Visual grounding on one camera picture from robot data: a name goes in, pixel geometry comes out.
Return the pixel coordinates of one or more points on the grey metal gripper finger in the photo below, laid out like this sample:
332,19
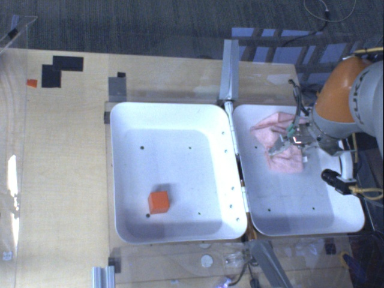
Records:
275,150
283,141

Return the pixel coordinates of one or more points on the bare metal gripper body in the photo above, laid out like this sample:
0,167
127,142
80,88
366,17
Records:
305,136

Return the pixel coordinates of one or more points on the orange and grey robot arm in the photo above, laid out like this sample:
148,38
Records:
339,97

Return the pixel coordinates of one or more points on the pink cloth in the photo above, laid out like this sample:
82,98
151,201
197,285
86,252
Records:
285,162

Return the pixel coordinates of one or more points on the white plastic tray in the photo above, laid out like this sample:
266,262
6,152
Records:
288,199
180,172

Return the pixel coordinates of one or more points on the orange cube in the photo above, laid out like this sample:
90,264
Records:
159,202

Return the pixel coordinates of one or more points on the black cylinder on white bracket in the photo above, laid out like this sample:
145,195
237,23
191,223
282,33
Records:
337,181

